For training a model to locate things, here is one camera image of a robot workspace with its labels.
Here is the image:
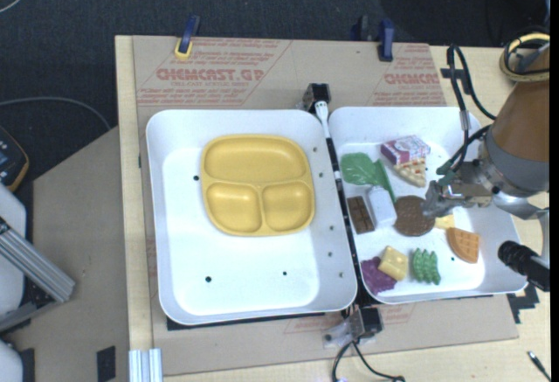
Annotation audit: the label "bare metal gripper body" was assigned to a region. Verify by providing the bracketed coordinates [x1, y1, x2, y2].
[439, 159, 504, 209]

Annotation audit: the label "round brown biscuit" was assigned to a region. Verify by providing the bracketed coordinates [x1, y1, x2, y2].
[393, 195, 437, 238]

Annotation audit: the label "yellow pizza slice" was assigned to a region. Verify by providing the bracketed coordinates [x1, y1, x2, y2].
[392, 156, 428, 189]

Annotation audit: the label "orange waffle wedge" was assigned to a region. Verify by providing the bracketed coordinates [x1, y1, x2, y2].
[445, 226, 481, 265]

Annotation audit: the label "pink and white carton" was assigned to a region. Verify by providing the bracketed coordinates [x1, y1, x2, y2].
[379, 135, 431, 166]

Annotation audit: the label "green pea pods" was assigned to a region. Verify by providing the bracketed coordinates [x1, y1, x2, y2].
[411, 247, 442, 286]

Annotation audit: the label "white plastic tray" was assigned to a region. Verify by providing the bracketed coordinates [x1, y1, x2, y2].
[327, 106, 530, 305]
[145, 108, 359, 326]

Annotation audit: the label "brown chocolate bar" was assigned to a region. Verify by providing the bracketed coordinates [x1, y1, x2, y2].
[346, 195, 377, 236]

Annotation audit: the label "yellow cheese block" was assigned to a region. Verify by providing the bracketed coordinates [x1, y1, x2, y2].
[377, 245, 410, 282]

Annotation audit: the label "green lettuce leaf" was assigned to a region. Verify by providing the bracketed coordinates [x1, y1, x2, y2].
[339, 151, 397, 203]

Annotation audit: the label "purple grapes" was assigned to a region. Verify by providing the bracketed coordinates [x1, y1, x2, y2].
[360, 256, 398, 297]

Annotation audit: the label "thin black and white rod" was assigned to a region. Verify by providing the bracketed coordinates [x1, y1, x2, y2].
[314, 101, 364, 308]

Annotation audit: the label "yellow divided plate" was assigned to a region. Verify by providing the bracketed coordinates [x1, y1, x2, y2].
[200, 134, 317, 238]

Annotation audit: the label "black and silver pen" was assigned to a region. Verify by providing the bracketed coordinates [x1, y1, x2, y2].
[527, 351, 550, 382]

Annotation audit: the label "brown cardboard board red print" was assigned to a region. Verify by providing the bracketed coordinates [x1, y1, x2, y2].
[130, 35, 521, 377]

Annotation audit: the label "black cylinder on white bracket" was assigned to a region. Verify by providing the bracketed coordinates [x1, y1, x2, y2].
[492, 190, 550, 292]

